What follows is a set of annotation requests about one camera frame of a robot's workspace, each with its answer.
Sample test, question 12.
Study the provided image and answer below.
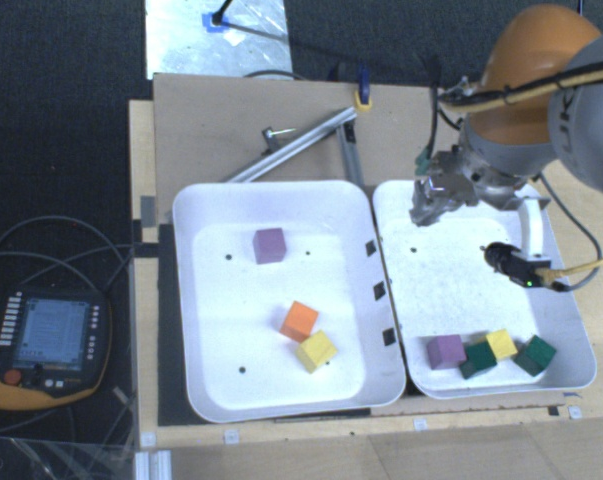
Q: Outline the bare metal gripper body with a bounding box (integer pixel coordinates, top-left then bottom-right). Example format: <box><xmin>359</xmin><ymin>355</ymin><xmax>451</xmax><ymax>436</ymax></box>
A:
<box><xmin>426</xmin><ymin>149</ymin><xmax>528</xmax><ymax>212</ymax></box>

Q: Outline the white plastic tray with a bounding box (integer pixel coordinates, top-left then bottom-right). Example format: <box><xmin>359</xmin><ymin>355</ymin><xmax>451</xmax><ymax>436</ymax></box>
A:
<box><xmin>372</xmin><ymin>179</ymin><xmax>598</xmax><ymax>401</ymax></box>
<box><xmin>172</xmin><ymin>180</ymin><xmax>408</xmax><ymax>424</ymax></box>

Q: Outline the purple cube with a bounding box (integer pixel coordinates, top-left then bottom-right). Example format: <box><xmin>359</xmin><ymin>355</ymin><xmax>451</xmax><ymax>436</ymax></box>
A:
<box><xmin>425</xmin><ymin>333</ymin><xmax>468</xmax><ymax>371</ymax></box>
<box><xmin>252</xmin><ymin>227</ymin><xmax>288</xmax><ymax>266</ymax></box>

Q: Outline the yellow cube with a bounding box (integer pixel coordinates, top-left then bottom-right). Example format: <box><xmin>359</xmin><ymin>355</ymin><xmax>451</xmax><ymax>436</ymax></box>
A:
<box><xmin>295</xmin><ymin>329</ymin><xmax>339</xmax><ymax>375</ymax></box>
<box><xmin>484</xmin><ymin>328</ymin><xmax>519</xmax><ymax>361</ymax></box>

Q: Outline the green cube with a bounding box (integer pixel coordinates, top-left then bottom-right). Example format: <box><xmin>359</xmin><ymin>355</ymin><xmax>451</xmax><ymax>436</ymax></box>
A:
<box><xmin>458</xmin><ymin>341</ymin><xmax>499</xmax><ymax>381</ymax></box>
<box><xmin>511</xmin><ymin>334</ymin><xmax>558</xmax><ymax>377</ymax></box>

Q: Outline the orange cube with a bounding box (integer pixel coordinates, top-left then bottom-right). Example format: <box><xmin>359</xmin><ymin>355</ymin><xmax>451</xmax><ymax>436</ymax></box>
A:
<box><xmin>279</xmin><ymin>300</ymin><xmax>320</xmax><ymax>344</ymax></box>

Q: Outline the brown cardboard board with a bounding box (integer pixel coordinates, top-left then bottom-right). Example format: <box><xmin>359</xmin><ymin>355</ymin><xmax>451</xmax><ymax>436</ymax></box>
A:
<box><xmin>152</xmin><ymin>72</ymin><xmax>582</xmax><ymax>419</ymax></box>

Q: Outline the black cylinder on white bracket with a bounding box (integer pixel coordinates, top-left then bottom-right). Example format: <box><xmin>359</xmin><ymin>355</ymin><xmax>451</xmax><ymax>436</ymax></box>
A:
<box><xmin>480</xmin><ymin>196</ymin><xmax>555</xmax><ymax>289</ymax></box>

